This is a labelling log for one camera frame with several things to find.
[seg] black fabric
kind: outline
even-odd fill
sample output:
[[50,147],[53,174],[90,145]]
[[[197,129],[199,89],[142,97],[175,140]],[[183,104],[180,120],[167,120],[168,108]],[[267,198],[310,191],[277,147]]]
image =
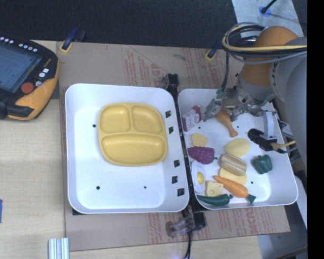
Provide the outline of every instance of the black fabric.
[[[292,0],[307,35],[307,0]],[[237,23],[231,0],[0,0],[0,32],[63,40],[72,27],[86,42],[212,47]]]

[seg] black hole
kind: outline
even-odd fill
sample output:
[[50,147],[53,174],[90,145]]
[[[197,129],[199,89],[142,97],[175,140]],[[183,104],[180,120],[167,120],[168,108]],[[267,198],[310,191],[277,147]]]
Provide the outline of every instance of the black hole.
[[183,188],[178,189],[178,196],[185,195],[185,190]]

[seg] cardboard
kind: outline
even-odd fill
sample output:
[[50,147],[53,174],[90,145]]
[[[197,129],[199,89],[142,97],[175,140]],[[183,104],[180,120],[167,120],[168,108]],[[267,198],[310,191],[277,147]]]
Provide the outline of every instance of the cardboard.
[[[70,251],[180,242],[188,238],[171,238],[167,234],[166,225],[180,221],[181,212],[83,215],[72,209],[67,197],[67,88],[75,83],[157,87],[168,73],[178,74],[180,91],[218,88],[226,72],[225,52],[218,51],[211,62],[205,60],[206,52],[183,47],[92,43],[73,43],[68,53],[58,50],[65,223]],[[229,67],[227,86],[232,87],[242,64],[231,58]],[[283,206],[213,210],[206,211],[205,216],[207,226],[194,233],[195,241],[290,231]]]

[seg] blue mark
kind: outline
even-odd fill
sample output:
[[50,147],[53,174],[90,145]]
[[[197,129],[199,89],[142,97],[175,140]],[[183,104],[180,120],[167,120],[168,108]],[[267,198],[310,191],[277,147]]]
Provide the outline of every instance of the blue mark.
[[2,202],[3,202],[3,200],[0,199],[0,223],[2,223],[1,222],[1,217],[2,217]]
[[265,16],[265,17],[269,17],[272,13],[271,13],[271,10],[270,9],[267,9],[265,13],[262,13],[261,10],[263,9],[264,7],[263,6],[260,6],[258,9],[259,9],[259,12],[262,16]]

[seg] robotic arm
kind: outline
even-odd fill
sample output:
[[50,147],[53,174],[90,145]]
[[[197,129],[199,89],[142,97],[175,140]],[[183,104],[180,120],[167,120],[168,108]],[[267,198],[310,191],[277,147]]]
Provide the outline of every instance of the robotic arm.
[[[231,38],[237,34],[257,30],[261,32],[251,47],[231,45]],[[288,123],[306,166],[306,43],[306,37],[297,37],[281,26],[264,28],[247,23],[229,30],[222,40],[223,49],[245,64],[233,88],[222,86],[218,90],[217,97],[207,106],[204,120],[217,116],[223,109],[231,121],[245,112],[263,117],[265,131],[252,130],[249,137],[251,140],[263,138],[265,144],[268,143],[265,147],[273,149],[270,127],[275,112],[266,112],[262,107],[278,97],[285,103]]]

